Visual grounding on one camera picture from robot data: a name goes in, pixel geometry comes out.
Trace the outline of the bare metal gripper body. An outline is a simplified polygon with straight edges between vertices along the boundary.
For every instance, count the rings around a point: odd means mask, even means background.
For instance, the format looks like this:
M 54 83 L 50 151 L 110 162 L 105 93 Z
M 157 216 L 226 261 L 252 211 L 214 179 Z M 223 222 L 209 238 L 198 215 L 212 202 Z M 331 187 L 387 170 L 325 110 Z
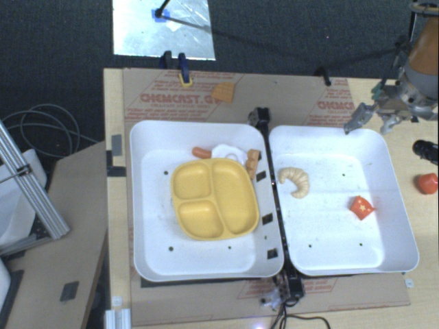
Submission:
M 430 99 L 415 88 L 384 86 L 375 99 L 377 112 L 382 115 L 394 114 L 402 120 L 416 117 L 426 121 L 437 121 L 435 108 L 437 99 Z

